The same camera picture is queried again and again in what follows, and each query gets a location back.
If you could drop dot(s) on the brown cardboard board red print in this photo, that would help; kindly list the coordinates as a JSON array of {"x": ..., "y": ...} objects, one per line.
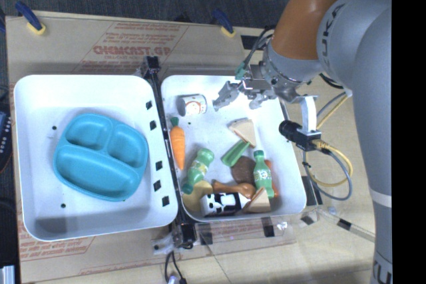
[{"x": 133, "y": 46}]

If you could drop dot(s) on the beige sandwich wedge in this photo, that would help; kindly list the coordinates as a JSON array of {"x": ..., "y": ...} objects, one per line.
[
  {"x": 246, "y": 129},
  {"x": 261, "y": 203}
]

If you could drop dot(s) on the green celery piece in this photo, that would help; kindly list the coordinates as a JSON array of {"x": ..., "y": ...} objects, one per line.
[{"x": 234, "y": 153}]

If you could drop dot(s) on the orange carrot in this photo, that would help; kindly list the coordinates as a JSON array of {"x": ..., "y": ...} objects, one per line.
[{"x": 177, "y": 141}]

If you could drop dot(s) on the brown chicken drumstick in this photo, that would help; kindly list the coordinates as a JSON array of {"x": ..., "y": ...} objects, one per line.
[{"x": 238, "y": 189}]

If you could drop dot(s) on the brown round biscuit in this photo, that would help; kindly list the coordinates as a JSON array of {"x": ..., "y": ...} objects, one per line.
[{"x": 243, "y": 171}]

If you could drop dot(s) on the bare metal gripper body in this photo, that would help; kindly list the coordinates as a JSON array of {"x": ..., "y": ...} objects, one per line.
[{"x": 261, "y": 81}]

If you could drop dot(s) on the blue divided plate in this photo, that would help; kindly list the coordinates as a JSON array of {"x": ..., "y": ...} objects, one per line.
[{"x": 96, "y": 166}]

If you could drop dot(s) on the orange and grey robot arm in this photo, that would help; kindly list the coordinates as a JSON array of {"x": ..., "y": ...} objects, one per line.
[{"x": 362, "y": 53}]

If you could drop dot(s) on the white plastic tray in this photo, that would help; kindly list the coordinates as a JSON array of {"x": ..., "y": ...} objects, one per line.
[
  {"x": 40, "y": 216},
  {"x": 213, "y": 129}
]

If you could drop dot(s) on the beige bread piece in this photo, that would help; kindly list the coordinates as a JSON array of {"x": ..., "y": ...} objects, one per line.
[{"x": 193, "y": 199}]

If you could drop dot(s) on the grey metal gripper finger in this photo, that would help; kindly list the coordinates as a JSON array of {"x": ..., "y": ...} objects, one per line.
[
  {"x": 261, "y": 100},
  {"x": 227, "y": 94}
]

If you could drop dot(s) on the white can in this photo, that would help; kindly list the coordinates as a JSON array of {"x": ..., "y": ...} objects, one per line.
[{"x": 194, "y": 104}]

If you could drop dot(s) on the black cylinder on white bracket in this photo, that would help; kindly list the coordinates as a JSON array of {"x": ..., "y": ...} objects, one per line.
[{"x": 301, "y": 136}]

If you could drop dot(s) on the green plastic bottle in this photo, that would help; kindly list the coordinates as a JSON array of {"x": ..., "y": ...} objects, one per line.
[
  {"x": 263, "y": 173},
  {"x": 198, "y": 169}
]

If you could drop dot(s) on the black and white milk carton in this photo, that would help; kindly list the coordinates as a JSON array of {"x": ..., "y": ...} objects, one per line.
[{"x": 221, "y": 204}]

